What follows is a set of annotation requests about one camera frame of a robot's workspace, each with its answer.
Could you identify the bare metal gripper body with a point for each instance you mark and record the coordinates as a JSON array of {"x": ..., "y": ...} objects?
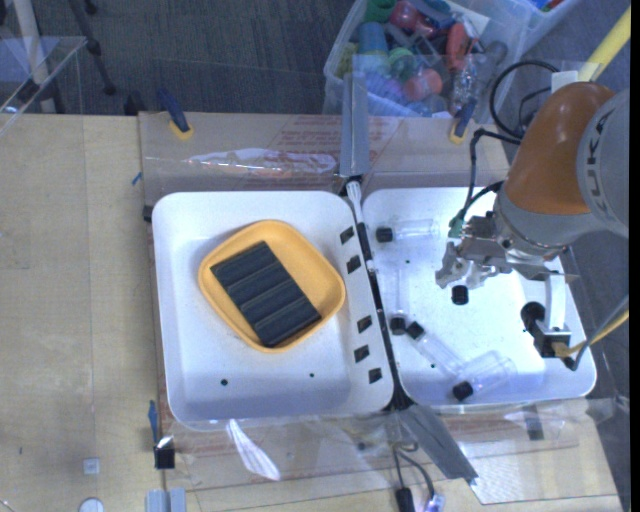
[{"x": 482, "y": 240}]

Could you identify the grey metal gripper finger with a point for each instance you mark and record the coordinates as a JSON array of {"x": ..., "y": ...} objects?
[
  {"x": 475, "y": 274},
  {"x": 447, "y": 267}
]

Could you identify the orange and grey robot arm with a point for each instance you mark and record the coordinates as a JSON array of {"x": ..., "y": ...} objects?
[{"x": 550, "y": 160}]

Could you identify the clear plastic bottle black cap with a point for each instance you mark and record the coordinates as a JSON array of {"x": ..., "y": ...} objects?
[
  {"x": 463, "y": 391},
  {"x": 460, "y": 294},
  {"x": 398, "y": 325},
  {"x": 416, "y": 330},
  {"x": 384, "y": 234}
]

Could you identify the white plastic tray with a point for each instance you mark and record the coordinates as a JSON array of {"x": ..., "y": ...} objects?
[
  {"x": 260, "y": 385},
  {"x": 490, "y": 325}
]

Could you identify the thin black and white rod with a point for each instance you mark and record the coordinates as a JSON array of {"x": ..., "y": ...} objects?
[{"x": 372, "y": 280}]

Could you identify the yellow plate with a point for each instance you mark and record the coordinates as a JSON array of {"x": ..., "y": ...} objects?
[{"x": 310, "y": 260}]

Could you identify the black ribbed rectangular block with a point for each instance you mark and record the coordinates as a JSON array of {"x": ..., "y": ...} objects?
[{"x": 265, "y": 292}]

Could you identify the clear plastic bin of toys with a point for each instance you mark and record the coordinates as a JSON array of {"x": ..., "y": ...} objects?
[{"x": 400, "y": 60}]

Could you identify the black cylinder on white bracket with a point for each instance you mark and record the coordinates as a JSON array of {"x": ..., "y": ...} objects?
[{"x": 547, "y": 337}]

